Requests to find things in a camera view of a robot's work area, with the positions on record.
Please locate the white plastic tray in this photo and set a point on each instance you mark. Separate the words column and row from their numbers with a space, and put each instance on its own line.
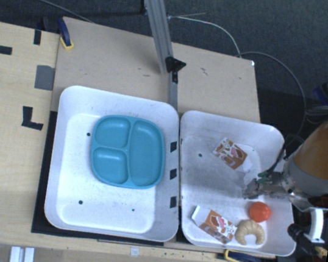
column 108, row 208
column 217, row 185

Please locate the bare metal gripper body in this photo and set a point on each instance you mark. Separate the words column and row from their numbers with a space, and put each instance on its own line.
column 275, row 186

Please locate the beige croissant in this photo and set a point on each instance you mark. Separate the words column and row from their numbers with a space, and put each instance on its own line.
column 250, row 229

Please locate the blue divided plate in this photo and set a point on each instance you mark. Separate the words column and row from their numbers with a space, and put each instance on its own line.
column 145, row 152

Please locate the brown and white carton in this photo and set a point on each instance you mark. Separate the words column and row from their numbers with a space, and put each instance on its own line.
column 229, row 154
column 214, row 224

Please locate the orange ball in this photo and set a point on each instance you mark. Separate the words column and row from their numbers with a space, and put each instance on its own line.
column 259, row 212

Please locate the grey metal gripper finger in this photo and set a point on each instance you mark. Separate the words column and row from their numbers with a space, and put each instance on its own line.
column 247, row 192
column 257, row 186

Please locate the pale wood board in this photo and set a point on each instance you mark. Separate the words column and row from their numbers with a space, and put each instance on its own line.
column 119, row 61

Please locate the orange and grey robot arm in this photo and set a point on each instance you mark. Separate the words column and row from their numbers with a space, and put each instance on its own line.
column 318, row 151

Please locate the black cylinder on white bracket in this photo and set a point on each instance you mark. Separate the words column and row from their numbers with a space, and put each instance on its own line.
column 316, row 223

